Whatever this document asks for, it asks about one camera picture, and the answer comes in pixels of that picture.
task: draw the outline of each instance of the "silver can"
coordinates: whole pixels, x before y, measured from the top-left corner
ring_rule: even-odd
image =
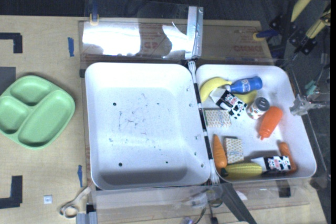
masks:
[[[247,115],[254,120],[260,118],[268,109],[270,105],[266,98],[258,97],[254,102],[247,108]]]

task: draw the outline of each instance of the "orange carrot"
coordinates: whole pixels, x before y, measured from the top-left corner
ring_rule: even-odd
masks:
[[[279,144],[279,150],[282,156],[288,156],[289,158],[291,170],[288,172],[288,174],[296,172],[298,168],[292,158],[292,154],[290,153],[288,144],[286,142],[281,142]]]
[[[216,166],[217,171],[221,173],[221,170],[225,168],[227,165],[227,159],[226,159],[224,148],[219,140],[219,137],[216,134],[213,135],[213,140],[214,140],[213,155],[214,155],[215,166]]]

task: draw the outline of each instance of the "can lid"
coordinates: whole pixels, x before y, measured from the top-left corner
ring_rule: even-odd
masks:
[[[255,101],[255,104],[261,111],[267,111],[270,107],[269,102],[264,97],[258,97]]]

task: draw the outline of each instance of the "red-orange bottle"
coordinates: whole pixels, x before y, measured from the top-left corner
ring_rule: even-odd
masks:
[[[275,127],[278,125],[282,118],[283,112],[277,106],[271,106],[264,114],[263,121],[259,129],[261,140],[270,137]]]

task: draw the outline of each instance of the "orange object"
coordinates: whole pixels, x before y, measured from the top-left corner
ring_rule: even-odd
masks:
[[[259,129],[261,140],[270,137],[275,127],[278,125],[282,118],[283,112],[277,106],[271,106],[264,114],[262,123]]]
[[[216,166],[217,171],[221,173],[222,169],[225,168],[227,165],[227,158],[226,158],[224,148],[219,140],[218,135],[214,134],[213,140],[214,140],[213,154],[214,154],[215,166]]]
[[[280,154],[282,156],[288,156],[289,158],[289,161],[290,161],[290,171],[287,172],[287,174],[291,174],[291,173],[294,173],[296,172],[296,170],[298,169],[294,160],[293,160],[293,157],[292,157],[292,154],[290,153],[290,150],[289,150],[289,146],[286,142],[281,142],[279,144],[279,150],[280,150]]]

